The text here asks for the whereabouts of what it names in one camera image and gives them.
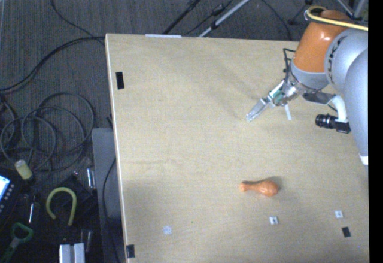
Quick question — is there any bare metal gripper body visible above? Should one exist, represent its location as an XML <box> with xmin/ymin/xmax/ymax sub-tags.
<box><xmin>264</xmin><ymin>77</ymin><xmax>303</xmax><ymax>107</ymax></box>

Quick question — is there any pale wood board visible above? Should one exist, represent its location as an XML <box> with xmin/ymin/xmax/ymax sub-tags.
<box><xmin>104</xmin><ymin>33</ymin><xmax>369</xmax><ymax>263</ymax></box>

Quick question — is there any orange toy chicken drumstick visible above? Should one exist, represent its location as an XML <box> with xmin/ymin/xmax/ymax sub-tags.
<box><xmin>239</xmin><ymin>179</ymin><xmax>280</xmax><ymax>197</ymax></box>

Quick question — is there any yellow-green curved hook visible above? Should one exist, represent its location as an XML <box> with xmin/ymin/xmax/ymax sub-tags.
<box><xmin>45</xmin><ymin>186</ymin><xmax>78</xmax><ymax>226</ymax></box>

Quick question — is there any pale yellow cylinder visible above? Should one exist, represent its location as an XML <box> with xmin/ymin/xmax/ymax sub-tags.
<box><xmin>14</xmin><ymin>159</ymin><xmax>34</xmax><ymax>180</ymax></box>

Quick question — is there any black cylinder on white bracket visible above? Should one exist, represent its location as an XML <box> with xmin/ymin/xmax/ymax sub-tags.
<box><xmin>315</xmin><ymin>93</ymin><xmax>351</xmax><ymax>134</ymax></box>

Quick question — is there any green handled tool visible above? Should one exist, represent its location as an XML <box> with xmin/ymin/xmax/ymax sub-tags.
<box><xmin>0</xmin><ymin>222</ymin><xmax>34</xmax><ymax>263</ymax></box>

